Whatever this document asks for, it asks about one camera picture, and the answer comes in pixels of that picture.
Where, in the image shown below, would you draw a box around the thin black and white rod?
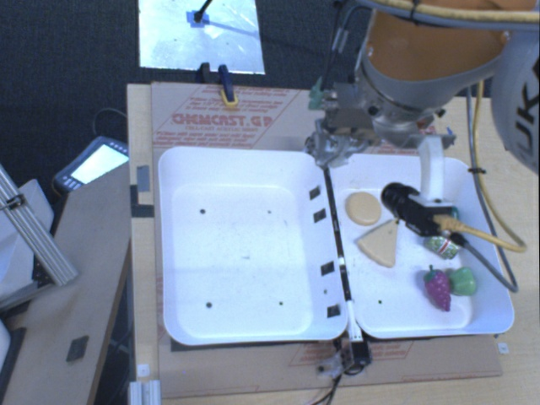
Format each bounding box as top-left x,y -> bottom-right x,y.
321,165 -> 363,342

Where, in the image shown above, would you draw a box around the green bell pepper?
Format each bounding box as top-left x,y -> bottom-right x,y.
446,267 -> 478,297

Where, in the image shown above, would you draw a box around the small green can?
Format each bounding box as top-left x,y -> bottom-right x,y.
423,235 -> 461,261

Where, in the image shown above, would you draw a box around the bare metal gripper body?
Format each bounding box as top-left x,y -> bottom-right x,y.
321,81 -> 437,148

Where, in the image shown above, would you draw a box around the black cylinder on white bracket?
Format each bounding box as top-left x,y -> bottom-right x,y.
381,135 -> 459,238

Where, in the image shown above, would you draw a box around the black block with thin wires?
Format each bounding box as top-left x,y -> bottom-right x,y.
340,338 -> 373,367

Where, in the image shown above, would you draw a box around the round tan biscuit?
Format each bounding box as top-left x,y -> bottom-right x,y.
345,191 -> 383,227

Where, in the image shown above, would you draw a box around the white plastic tray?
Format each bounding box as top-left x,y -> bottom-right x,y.
157,145 -> 349,347
328,151 -> 516,340

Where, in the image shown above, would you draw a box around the brown cardboard board red print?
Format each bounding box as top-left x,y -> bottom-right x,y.
149,81 -> 505,399

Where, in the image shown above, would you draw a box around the beige pizza slice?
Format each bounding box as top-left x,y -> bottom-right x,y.
356,219 -> 399,269

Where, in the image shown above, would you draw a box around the purple grapes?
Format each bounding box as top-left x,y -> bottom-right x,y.
423,264 -> 453,313

